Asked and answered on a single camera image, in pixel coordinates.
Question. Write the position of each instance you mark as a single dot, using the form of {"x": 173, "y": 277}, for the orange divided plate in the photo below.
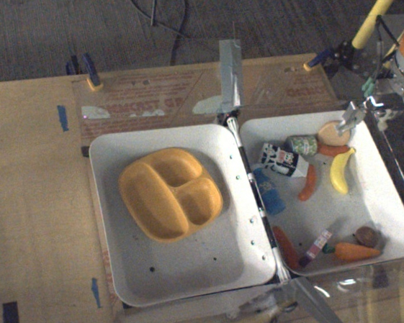
{"x": 155, "y": 198}

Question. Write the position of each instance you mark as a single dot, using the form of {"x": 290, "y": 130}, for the thin black and white rod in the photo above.
{"x": 250, "y": 173}

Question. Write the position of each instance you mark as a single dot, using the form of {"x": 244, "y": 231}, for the cow print milk carton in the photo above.
{"x": 279, "y": 159}

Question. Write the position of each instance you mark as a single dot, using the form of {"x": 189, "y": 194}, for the small bottle with pink label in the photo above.
{"x": 317, "y": 247}

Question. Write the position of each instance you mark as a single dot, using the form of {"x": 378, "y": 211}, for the white plastic tray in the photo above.
{"x": 185, "y": 267}
{"x": 338, "y": 214}

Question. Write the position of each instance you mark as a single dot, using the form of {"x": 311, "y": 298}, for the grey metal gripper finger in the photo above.
{"x": 352, "y": 115}
{"x": 386, "y": 115}

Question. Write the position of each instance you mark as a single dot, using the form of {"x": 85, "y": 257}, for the brown cardboard board red print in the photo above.
{"x": 179, "y": 87}

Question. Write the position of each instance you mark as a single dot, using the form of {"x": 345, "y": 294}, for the blue can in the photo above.
{"x": 269, "y": 193}

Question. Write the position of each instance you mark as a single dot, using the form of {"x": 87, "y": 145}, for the red-orange sausage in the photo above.
{"x": 287, "y": 248}

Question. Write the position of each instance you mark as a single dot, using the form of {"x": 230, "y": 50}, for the brown round ball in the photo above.
{"x": 367, "y": 237}

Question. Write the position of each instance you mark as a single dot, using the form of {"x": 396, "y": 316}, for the yellow banana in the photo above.
{"x": 339, "y": 174}

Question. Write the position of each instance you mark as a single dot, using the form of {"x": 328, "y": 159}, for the tan round biscuit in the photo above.
{"x": 329, "y": 137}

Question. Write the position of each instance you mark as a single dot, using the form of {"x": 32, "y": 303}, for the orange sausage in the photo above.
{"x": 309, "y": 184}
{"x": 333, "y": 150}

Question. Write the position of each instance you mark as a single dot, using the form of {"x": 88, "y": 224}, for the green can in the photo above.
{"x": 303, "y": 145}

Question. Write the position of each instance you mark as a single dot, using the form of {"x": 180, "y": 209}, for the orange carrot with green top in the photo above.
{"x": 353, "y": 251}

